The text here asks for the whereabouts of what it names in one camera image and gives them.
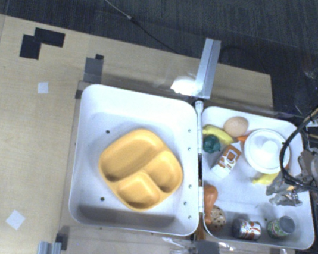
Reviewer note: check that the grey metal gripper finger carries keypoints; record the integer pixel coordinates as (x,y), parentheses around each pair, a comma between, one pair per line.
(285,200)
(276,185)

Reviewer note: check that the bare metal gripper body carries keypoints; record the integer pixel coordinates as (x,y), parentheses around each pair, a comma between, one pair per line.
(308,174)

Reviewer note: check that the yellow banana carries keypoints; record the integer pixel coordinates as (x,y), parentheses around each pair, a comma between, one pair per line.
(218,133)
(265,178)

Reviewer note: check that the green can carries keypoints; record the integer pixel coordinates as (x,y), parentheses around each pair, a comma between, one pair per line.
(279,228)

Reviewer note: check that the white plastic tray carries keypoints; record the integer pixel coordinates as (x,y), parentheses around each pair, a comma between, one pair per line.
(138,108)
(244,195)

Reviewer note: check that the white bowl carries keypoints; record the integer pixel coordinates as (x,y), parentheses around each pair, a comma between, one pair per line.
(266,152)

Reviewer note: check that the silver and orange can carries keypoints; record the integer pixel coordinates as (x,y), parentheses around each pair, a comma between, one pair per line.
(247,229)

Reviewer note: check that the white and orange carton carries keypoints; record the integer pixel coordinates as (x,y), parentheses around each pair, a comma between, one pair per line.
(226,160)

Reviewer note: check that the orange carrot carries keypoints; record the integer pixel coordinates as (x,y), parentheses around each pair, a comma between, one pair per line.
(243,138)

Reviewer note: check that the brown spotted ball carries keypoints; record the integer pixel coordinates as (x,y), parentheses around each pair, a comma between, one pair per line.
(217,220)

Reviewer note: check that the beige egg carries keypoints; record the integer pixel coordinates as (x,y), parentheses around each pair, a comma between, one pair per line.
(235,126)

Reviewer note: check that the green broccoli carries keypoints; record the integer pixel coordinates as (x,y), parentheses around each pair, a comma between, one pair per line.
(212,144)

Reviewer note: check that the yellow divided plate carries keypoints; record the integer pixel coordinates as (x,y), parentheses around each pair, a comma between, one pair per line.
(138,162)

